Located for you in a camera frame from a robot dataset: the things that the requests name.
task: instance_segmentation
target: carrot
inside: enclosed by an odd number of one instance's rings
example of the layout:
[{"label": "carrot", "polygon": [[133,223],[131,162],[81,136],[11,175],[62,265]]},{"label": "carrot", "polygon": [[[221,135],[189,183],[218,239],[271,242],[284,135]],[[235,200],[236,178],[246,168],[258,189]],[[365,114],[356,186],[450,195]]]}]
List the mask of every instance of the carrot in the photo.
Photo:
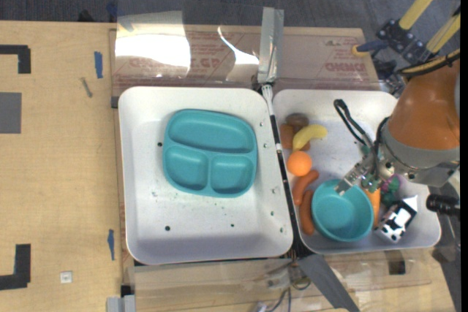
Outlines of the carrot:
[{"label": "carrot", "polygon": [[279,127],[279,138],[285,150],[293,148],[294,128],[293,125],[283,123]]},{"label": "carrot", "polygon": [[302,231],[307,235],[314,234],[315,226],[312,221],[312,190],[306,190],[303,195],[302,203],[299,206],[299,219],[301,220]]},{"label": "carrot", "polygon": [[374,210],[374,224],[372,227],[376,227],[379,223],[379,210],[380,210],[380,189],[377,189],[374,192],[363,189],[366,193],[366,196],[371,201],[372,209]]},{"label": "carrot", "polygon": [[303,194],[306,190],[306,187],[311,183],[315,182],[320,176],[318,170],[310,170],[306,175],[299,177],[295,182],[294,187],[292,188],[292,200],[294,205],[301,205]]}]

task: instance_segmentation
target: teal bowl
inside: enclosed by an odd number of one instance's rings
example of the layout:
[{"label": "teal bowl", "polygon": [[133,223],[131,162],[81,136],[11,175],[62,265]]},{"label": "teal bowl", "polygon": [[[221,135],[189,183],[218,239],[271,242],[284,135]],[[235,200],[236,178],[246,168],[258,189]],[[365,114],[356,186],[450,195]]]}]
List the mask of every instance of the teal bowl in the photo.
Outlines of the teal bowl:
[{"label": "teal bowl", "polygon": [[339,242],[355,242],[367,236],[374,221],[371,202],[354,185],[343,195],[335,191],[339,180],[327,180],[314,192],[312,218],[321,235]]}]

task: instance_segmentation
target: wooden table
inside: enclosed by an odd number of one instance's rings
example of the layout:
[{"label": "wooden table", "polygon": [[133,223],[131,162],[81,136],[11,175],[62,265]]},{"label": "wooden table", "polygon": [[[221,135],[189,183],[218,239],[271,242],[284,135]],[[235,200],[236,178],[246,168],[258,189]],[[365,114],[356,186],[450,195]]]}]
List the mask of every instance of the wooden table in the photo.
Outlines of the wooden table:
[{"label": "wooden table", "polygon": [[[14,275],[16,245],[31,248],[30,281],[27,287],[1,290],[0,311],[105,311],[106,298],[120,295],[116,110],[110,107],[109,33],[115,27],[0,21],[0,45],[31,49],[31,74],[18,74],[17,56],[0,55],[0,93],[21,94],[20,133],[0,134],[0,275]],[[102,77],[95,53],[102,54]],[[423,280],[398,287],[389,278],[375,281],[385,286],[381,289],[350,290],[363,311],[454,311],[429,250],[411,256],[424,267]],[[365,258],[329,260],[339,271]],[[72,272],[71,283],[67,273],[61,282],[62,272]],[[363,282],[372,280],[363,277]],[[196,311],[251,311],[254,304]],[[143,308],[148,306],[143,297],[140,305],[139,311],[151,310]],[[331,308],[313,288],[309,296],[294,298],[292,306],[294,311]]]}]

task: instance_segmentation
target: clear plastic sheet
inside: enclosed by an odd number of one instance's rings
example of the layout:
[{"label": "clear plastic sheet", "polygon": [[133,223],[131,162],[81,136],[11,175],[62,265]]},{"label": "clear plastic sheet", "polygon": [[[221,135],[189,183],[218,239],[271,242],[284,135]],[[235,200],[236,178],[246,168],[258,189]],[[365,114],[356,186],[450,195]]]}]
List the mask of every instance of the clear plastic sheet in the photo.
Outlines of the clear plastic sheet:
[{"label": "clear plastic sheet", "polygon": [[[427,251],[397,252],[327,256],[326,260],[359,308],[370,311],[369,306],[380,303],[383,311],[391,311],[385,307],[397,308],[400,302],[385,300],[388,290],[430,287],[435,262]],[[332,308],[290,259],[132,267],[129,272],[137,309],[142,311],[261,311],[261,306],[268,311],[282,296],[276,311],[288,311],[289,298],[291,311]]]},{"label": "clear plastic sheet", "polygon": [[[277,0],[276,7],[284,10],[283,61],[277,85],[281,88],[377,89],[399,96],[405,82],[387,72],[390,66],[396,71],[425,61],[433,53],[443,56],[460,46],[459,3],[454,1],[418,0],[419,10],[423,12],[415,23],[408,30],[398,27],[389,30],[388,23],[392,21],[398,26],[414,2]],[[298,62],[289,59],[290,47],[294,44],[287,40],[287,35],[290,30],[301,29],[314,31],[324,40],[315,37],[309,40],[309,45],[302,43],[301,55],[308,57]],[[351,53],[353,46],[366,45],[372,47],[367,53],[358,56]]]},{"label": "clear plastic sheet", "polygon": [[190,0],[118,0],[113,95],[136,85],[246,87],[272,82],[282,12]]}]

